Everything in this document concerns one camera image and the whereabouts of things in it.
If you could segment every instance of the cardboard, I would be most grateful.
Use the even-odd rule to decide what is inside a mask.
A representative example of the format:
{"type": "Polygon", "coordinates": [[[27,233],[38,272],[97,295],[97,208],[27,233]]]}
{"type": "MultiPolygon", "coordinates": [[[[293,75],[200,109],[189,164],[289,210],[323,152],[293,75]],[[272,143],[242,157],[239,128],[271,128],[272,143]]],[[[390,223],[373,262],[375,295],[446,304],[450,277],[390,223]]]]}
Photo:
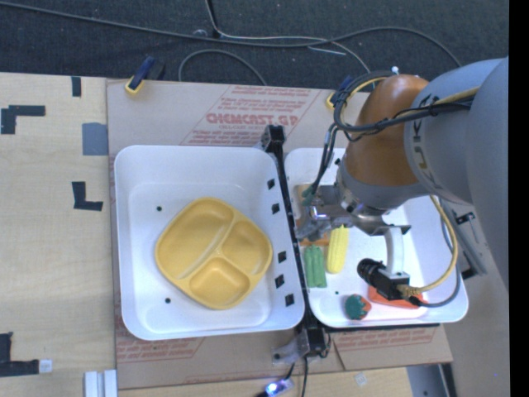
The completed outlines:
{"type": "MultiPolygon", "coordinates": [[[[257,146],[268,124],[283,125],[284,151],[321,147],[332,123],[330,90],[146,81],[136,95],[125,80],[107,81],[112,252],[115,288],[117,379],[120,390],[283,376],[273,351],[294,331],[146,342],[121,318],[117,265],[113,161],[126,146],[257,146]]],[[[355,121],[367,94],[349,101],[344,117],[355,121]]],[[[339,134],[336,147],[345,147],[339,134]]],[[[311,360],[311,373],[377,369],[451,361],[441,326],[334,332],[326,358],[311,360]]],[[[303,371],[296,365],[295,373],[303,371]]]]}

